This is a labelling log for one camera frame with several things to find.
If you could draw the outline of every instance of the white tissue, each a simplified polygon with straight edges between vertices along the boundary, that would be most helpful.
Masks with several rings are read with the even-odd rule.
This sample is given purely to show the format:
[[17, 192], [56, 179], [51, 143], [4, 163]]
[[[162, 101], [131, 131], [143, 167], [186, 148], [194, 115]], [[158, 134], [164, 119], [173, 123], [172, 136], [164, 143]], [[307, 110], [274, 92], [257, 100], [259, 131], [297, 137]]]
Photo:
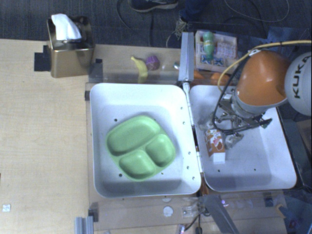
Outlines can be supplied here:
[[56, 14], [51, 16], [52, 22], [56, 28], [57, 40], [81, 39], [78, 27], [65, 14]]

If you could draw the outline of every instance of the shoe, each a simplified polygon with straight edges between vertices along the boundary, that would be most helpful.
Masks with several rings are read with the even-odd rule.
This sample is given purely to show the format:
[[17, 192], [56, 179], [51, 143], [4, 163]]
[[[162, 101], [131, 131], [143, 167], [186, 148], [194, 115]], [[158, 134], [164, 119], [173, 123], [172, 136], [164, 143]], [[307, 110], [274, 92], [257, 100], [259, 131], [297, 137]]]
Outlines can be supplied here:
[[175, 30], [169, 35], [166, 41], [166, 47], [179, 48], [181, 47], [181, 36], [183, 32], [188, 31], [188, 23], [182, 18], [176, 22]]
[[177, 0], [128, 0], [130, 7], [137, 12], [149, 12], [154, 9], [174, 9], [177, 7]]

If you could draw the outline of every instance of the wooden surface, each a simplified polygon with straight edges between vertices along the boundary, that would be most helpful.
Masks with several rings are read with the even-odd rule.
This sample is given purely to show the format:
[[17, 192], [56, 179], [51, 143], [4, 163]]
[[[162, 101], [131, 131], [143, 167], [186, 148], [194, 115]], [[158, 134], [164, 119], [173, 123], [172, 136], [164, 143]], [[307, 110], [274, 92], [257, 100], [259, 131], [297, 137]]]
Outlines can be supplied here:
[[[75, 218], [88, 214], [84, 100], [88, 77], [55, 79], [50, 72], [34, 72], [34, 53], [41, 53], [45, 44], [0, 39], [0, 206], [11, 205], [9, 212], [0, 211], [1, 234], [70, 234]], [[139, 53], [138, 58], [146, 55], [145, 48], [102, 45], [95, 57], [114, 63], [116, 50]], [[160, 58], [170, 54], [170, 63], [179, 53], [155, 50], [161, 52]], [[204, 233], [220, 233], [208, 218], [203, 219]], [[283, 220], [274, 213], [270, 218], [238, 219], [235, 224], [244, 233], [259, 229], [285, 233]], [[185, 233], [194, 234], [195, 227]], [[110, 232], [175, 234], [176, 230], [174, 224]]]

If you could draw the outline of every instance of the toy bottle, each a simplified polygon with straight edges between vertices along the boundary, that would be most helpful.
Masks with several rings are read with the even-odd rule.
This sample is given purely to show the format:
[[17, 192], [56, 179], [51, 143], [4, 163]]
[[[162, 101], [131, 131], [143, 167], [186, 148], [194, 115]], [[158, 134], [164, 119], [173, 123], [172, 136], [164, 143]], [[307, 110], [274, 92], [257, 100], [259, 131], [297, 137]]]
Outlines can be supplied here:
[[203, 34], [203, 41], [204, 41], [204, 51], [206, 53], [206, 59], [212, 60], [214, 58], [214, 35], [212, 32], [207, 31]]

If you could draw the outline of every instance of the green divided tray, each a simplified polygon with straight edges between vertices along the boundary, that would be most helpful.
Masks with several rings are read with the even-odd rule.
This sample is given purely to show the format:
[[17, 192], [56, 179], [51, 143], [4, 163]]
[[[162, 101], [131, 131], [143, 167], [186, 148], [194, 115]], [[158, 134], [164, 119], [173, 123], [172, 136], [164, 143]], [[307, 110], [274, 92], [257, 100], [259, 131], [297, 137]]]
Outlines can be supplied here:
[[144, 181], [168, 167], [176, 149], [161, 126], [148, 116], [136, 116], [106, 136], [106, 149], [123, 174]]

